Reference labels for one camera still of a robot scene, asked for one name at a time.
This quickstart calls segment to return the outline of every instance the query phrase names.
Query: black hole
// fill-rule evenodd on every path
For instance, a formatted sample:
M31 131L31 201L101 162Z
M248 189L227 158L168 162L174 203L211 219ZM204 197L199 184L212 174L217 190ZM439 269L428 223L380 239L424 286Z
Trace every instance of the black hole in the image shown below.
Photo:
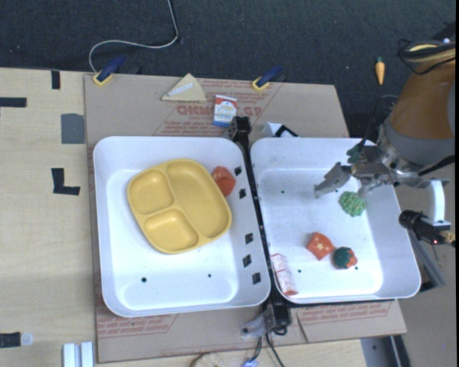
M252 263L252 257L248 254L246 257L243 258L243 267L246 268L248 265Z
M257 284L261 281L260 273L254 273L252 276L253 284Z

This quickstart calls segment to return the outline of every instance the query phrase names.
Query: white cable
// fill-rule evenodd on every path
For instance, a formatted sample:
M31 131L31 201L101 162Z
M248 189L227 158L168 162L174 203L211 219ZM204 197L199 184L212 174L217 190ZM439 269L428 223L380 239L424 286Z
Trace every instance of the white cable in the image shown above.
M167 0L167 3L168 3L168 9L170 10L171 21L172 21L172 24L174 25L174 29L175 29L175 37L174 37L173 40L171 40L170 42L168 42L167 44L164 44L164 45L145 45L145 44L138 44L136 42L122 41L122 40L108 40L108 41L99 42L98 44L96 44L90 50L90 53L89 53L89 64L90 64L90 68L92 68L92 71L94 73L97 73L97 70L93 66L93 62L92 62L93 51L97 47L105 45L105 44L124 44L124 45L131 45L131 46L137 46L137 47L145 47L147 49L162 49L164 47L169 47L170 45L174 44L177 41L178 37L179 37L179 35L178 35L178 27L177 27L177 22L175 21L175 15L174 15L174 10L173 10L173 8L171 6L171 1Z

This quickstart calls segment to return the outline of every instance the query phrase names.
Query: yellow divided plate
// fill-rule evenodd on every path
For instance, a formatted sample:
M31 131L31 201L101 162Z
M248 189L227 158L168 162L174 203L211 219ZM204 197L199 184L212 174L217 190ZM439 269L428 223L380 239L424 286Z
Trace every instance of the yellow divided plate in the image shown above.
M230 207L216 182L190 159L164 162L136 174L127 194L141 231L163 253L198 248L231 226Z

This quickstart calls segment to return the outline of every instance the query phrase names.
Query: wooden surface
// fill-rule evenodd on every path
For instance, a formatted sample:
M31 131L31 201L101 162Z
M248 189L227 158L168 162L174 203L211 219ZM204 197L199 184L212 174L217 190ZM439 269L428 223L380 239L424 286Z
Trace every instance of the wooden surface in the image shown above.
M0 96L26 108L0 112L0 333L31 333L30 346L0 349L0 365L60 365L64 343L96 341L86 145L61 144L60 117L84 114L83 73L0 68ZM53 193L51 168L80 195ZM358 339L278 347L285 365L365 366ZM252 351L222 352L239 366ZM109 363L187 366L197 356ZM260 365L278 365L269 349Z

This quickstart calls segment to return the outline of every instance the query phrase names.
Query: carrot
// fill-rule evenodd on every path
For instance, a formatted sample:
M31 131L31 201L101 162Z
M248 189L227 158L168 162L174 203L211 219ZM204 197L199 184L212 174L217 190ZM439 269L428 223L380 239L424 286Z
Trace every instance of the carrot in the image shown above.
M384 71L386 70L386 65L384 64L382 57L377 57L376 63L376 76L377 80L379 81L379 85L381 86L384 81Z

